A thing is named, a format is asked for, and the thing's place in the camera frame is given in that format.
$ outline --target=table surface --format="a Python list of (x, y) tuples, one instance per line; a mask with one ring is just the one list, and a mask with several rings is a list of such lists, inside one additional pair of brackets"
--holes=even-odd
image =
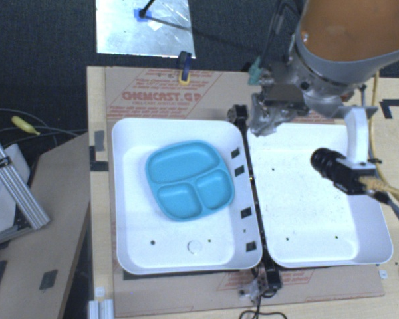
[[(372, 81), (368, 82), (368, 90), (372, 89)], [(106, 99), (105, 68), (88, 68), (88, 117), (89, 141), (95, 144), (95, 133), (104, 131), (104, 147), (96, 151), (96, 161), (108, 161), (106, 133)], [(399, 79), (380, 79), (379, 101), (383, 99), (399, 99)], [(350, 103), (358, 104), (358, 97)], [(390, 109), (392, 119), (386, 119), (380, 111), (375, 115), (375, 136), (378, 157), (384, 162), (382, 170), (392, 185), (399, 188), (399, 108)], [(91, 215), (93, 246), (93, 283), (95, 300), (113, 298), (114, 283), (112, 276), (112, 245), (110, 224), (109, 178), (105, 171), (92, 171), (91, 183)], [(390, 231), (394, 252), (392, 258), (379, 266), (387, 273), (382, 280), (385, 296), (290, 304), (278, 306), (262, 306), (263, 312), (282, 312), (288, 318), (399, 318), (399, 221), (391, 208), (382, 206), (387, 226)], [(237, 318), (243, 309), (189, 312), (165, 314), (154, 318)]]

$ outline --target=white tray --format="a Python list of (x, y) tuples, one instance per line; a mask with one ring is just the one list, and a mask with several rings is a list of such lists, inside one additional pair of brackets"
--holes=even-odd
[[(188, 140), (213, 145), (232, 174), (235, 197), (224, 209), (179, 222), (166, 217), (146, 179), (148, 156)], [(229, 122), (127, 118), (112, 130), (116, 196), (117, 256), (132, 274), (158, 274), (254, 267), (261, 239), (248, 176), (243, 140)], [(239, 155), (232, 158), (232, 151)], [(244, 167), (237, 177), (235, 170)], [(249, 209), (249, 216), (241, 212)]]
[(261, 216), (273, 260), (287, 268), (383, 263), (392, 242), (380, 204), (348, 196), (310, 164), (317, 148), (346, 154), (345, 126), (283, 124), (248, 133)]

